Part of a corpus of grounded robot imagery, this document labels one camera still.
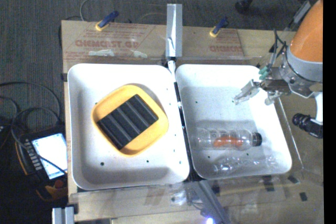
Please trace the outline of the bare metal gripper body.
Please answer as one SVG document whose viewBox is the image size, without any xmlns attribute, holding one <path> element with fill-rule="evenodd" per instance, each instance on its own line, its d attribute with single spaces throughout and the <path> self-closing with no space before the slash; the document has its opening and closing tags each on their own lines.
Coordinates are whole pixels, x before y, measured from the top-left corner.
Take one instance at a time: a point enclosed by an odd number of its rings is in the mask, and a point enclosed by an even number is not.
<svg viewBox="0 0 336 224">
<path fill-rule="evenodd" d="M 259 75 L 261 88 L 273 95 L 294 93 L 303 98 L 313 98 L 315 95 L 310 89 L 315 82 L 298 75 L 289 66 L 266 66 L 260 69 Z"/>
</svg>

